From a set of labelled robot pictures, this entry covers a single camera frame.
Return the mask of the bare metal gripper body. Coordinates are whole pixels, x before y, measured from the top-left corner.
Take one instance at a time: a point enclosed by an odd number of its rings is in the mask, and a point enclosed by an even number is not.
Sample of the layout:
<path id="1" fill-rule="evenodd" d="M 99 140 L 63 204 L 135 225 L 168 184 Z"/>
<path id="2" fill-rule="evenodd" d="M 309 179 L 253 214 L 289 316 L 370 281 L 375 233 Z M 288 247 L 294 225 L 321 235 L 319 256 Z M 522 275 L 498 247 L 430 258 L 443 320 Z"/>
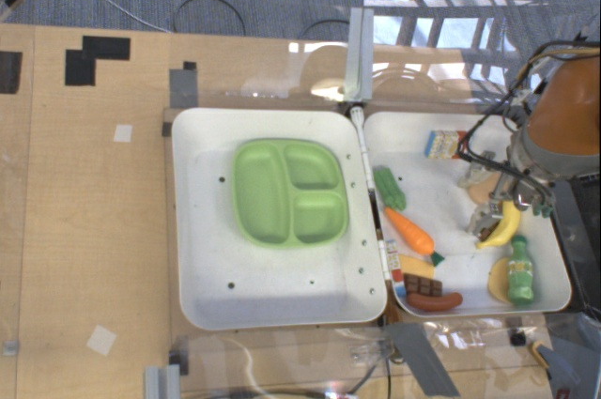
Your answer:
<path id="1" fill-rule="evenodd" d="M 499 172 L 499 178 L 489 195 L 492 203 L 511 202 L 519 211 L 530 210 L 534 216 L 549 218 L 555 209 L 555 198 L 550 187 L 530 174 L 518 171 L 509 161 L 488 166 Z"/>

